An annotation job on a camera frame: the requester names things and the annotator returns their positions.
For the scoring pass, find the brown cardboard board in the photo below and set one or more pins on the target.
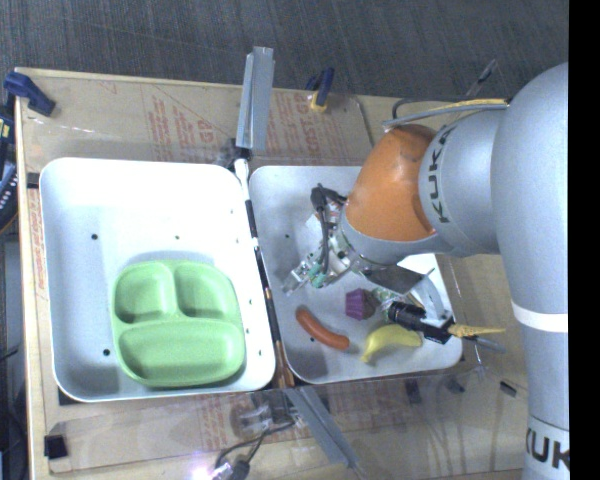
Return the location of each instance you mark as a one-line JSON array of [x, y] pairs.
[[130, 118]]

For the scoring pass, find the black cylinder on white bracket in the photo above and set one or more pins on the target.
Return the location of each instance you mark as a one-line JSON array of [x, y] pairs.
[[420, 320]]

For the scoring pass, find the green divided plate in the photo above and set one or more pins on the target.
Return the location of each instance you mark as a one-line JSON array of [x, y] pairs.
[[180, 338]]

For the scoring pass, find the red sausage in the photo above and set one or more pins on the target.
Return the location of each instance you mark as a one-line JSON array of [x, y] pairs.
[[322, 332]]

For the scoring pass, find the green patterned packet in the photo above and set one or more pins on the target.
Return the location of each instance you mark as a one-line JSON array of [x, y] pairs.
[[389, 298]]

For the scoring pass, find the purple grapes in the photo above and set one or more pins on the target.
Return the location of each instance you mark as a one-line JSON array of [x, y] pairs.
[[360, 304]]

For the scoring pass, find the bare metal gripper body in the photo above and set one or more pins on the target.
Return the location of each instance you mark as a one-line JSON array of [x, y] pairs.
[[344, 263]]

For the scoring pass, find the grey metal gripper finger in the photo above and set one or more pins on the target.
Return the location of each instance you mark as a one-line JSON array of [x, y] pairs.
[[292, 285], [306, 264]]

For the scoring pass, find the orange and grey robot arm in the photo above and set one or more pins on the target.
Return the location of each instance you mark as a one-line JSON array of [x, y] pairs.
[[480, 193]]

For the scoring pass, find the thin black and white rod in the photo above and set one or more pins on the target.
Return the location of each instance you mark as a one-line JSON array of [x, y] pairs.
[[252, 223]]

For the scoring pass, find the yellow banana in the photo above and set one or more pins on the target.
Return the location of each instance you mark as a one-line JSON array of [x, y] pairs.
[[392, 340]]

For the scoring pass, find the white plastic tray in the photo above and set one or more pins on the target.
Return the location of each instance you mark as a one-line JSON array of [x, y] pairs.
[[145, 208], [285, 208]]

